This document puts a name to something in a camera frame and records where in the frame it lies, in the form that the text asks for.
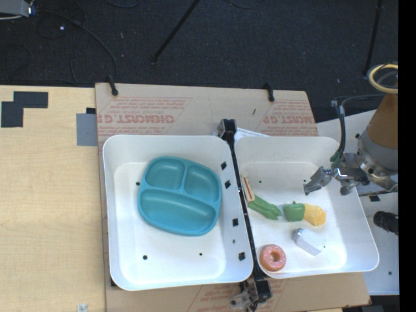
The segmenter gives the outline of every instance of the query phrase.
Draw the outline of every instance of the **white tray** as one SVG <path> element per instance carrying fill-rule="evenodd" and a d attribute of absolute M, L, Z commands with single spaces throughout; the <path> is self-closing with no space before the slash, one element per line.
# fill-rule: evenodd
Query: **white tray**
<path fill-rule="evenodd" d="M 158 156 L 195 161 L 218 175 L 222 203 L 210 232 L 186 237 L 157 229 L 142 219 L 136 182 Z M 110 274 L 117 286 L 138 291 L 240 282 L 250 276 L 253 258 L 231 152 L 223 140 L 215 136 L 116 135 L 104 144 L 103 162 Z"/>
<path fill-rule="evenodd" d="M 255 194 L 276 204 L 282 211 L 278 220 L 270 220 L 248 209 L 257 255 L 267 244 L 281 246 L 287 262 L 272 278 L 294 278 L 341 272 L 367 272 L 377 267 L 379 256 L 356 189 L 342 196 L 341 184 L 332 181 L 320 190 L 304 193 L 303 184 L 320 166 L 330 168 L 330 157 L 338 143 L 319 136 L 270 136 L 240 138 L 235 153 L 240 174 L 247 174 Z M 309 222 L 288 222 L 283 204 L 310 203 L 327 213 L 322 227 Z M 325 238 L 325 248 L 313 256 L 296 245 L 293 231 L 309 228 Z"/>

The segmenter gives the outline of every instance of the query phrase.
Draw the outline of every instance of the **blue plate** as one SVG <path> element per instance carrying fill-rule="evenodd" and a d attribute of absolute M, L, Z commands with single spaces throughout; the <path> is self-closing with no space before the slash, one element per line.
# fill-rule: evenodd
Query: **blue plate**
<path fill-rule="evenodd" d="M 216 224 L 221 184 L 208 167 L 180 157 L 152 160 L 140 182 L 138 211 L 156 228 L 200 236 Z"/>

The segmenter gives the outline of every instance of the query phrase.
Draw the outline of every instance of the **black clip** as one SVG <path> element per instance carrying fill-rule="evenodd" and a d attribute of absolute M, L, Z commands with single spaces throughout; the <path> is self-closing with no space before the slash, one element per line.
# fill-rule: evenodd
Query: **black clip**
<path fill-rule="evenodd" d="M 111 87 L 111 94 L 113 96 L 117 96 L 118 95 L 118 90 L 116 89 L 116 85 L 114 84 L 114 80 L 112 79 L 111 75 L 107 75 L 105 77 L 105 82 L 110 84 Z"/>
<path fill-rule="evenodd" d="M 269 82 L 266 82 L 265 85 L 262 87 L 262 89 L 267 90 L 268 93 L 268 100 L 271 101 L 272 103 L 274 102 L 274 96 L 273 96 L 273 88 L 270 85 Z"/>

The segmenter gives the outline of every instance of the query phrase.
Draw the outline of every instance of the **pink donut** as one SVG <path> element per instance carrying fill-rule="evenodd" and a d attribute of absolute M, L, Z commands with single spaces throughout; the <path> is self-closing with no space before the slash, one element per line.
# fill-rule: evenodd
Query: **pink donut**
<path fill-rule="evenodd" d="M 260 252 L 260 264 L 269 272 L 277 272 L 286 265 L 285 251 L 278 245 L 266 245 Z"/>

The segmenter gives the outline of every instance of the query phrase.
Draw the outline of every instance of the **yellow ring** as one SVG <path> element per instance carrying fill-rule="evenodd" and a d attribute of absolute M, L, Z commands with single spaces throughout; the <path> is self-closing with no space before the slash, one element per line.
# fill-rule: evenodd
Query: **yellow ring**
<path fill-rule="evenodd" d="M 397 64 L 382 64 L 382 65 L 378 65 L 378 66 L 375 66 L 372 69 L 370 69 L 369 73 L 368 73 L 368 78 L 369 78 L 370 84 L 373 87 L 375 87 L 375 89 L 377 89 L 379 91 L 387 92 L 388 94 L 398 94 L 398 89 L 397 88 L 388 88 L 388 87 L 382 86 L 374 80 L 374 74 L 377 73 L 379 70 L 382 70 L 384 68 L 394 68 L 394 69 L 398 70 L 398 65 Z"/>

